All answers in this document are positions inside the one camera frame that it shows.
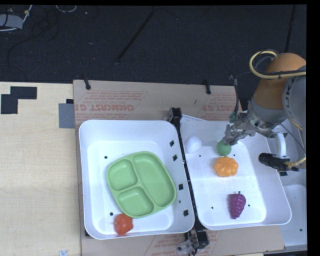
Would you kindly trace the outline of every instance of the white egg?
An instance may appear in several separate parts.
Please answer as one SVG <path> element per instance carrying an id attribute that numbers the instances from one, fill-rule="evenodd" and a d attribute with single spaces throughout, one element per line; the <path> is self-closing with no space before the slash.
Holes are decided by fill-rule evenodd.
<path id="1" fill-rule="evenodd" d="M 191 136 L 188 138 L 185 144 L 185 150 L 187 153 L 192 154 L 197 152 L 202 147 L 202 141 L 197 136 Z"/>

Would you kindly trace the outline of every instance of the dark background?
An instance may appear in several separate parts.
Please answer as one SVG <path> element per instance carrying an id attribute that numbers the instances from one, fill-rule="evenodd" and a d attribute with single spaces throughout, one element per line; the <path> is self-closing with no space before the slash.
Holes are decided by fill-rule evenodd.
<path id="1" fill-rule="evenodd" d="M 0 14 L 24 18 L 29 7 L 0 4 Z M 306 4 L 32 5 L 22 29 L 8 31 L 0 24 L 0 81 L 200 85 L 207 80 L 233 86 L 237 78 L 245 110 L 259 83 L 248 74 L 249 60 L 265 49 L 307 59 Z"/>

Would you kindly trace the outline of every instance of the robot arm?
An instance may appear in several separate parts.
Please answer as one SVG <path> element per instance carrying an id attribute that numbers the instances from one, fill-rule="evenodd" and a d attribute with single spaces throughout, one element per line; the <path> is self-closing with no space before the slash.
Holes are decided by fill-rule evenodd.
<path id="1" fill-rule="evenodd" d="M 274 56 L 265 72 L 257 72 L 252 65 L 261 54 Z M 254 54 L 249 66 L 261 80 L 247 111 L 237 113 L 234 123 L 226 126 L 223 142 L 232 146 L 256 133 L 275 138 L 278 134 L 273 129 L 289 119 L 302 132 L 306 149 L 306 61 L 294 53 L 267 50 Z"/>

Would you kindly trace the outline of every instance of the wooden surface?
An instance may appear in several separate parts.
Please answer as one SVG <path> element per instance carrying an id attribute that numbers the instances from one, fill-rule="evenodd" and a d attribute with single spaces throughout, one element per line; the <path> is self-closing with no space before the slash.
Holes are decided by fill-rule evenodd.
<path id="1" fill-rule="evenodd" d="M 36 86 L 37 99 L 19 99 L 18 114 L 0 114 L 0 255 L 81 255 L 75 129 L 59 128 L 59 103 L 72 84 Z"/>

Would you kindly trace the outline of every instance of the cardboard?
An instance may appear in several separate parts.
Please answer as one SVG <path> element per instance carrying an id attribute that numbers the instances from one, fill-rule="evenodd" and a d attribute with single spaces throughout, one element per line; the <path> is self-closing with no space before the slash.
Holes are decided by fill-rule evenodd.
<path id="1" fill-rule="evenodd" d="M 177 245 L 184 234 L 149 235 L 131 238 L 97 240 L 86 235 L 83 216 L 79 127 L 90 119 L 163 120 L 170 108 L 181 108 L 182 114 L 210 121 L 228 121 L 235 108 L 232 86 L 211 85 L 211 94 L 198 84 L 165 84 L 89 80 L 73 81 L 77 171 L 80 205 L 80 235 L 83 256 L 179 255 Z M 284 249 L 278 226 L 261 226 L 228 230 L 207 230 L 209 245 L 198 256 L 227 256 L 278 251 Z"/>

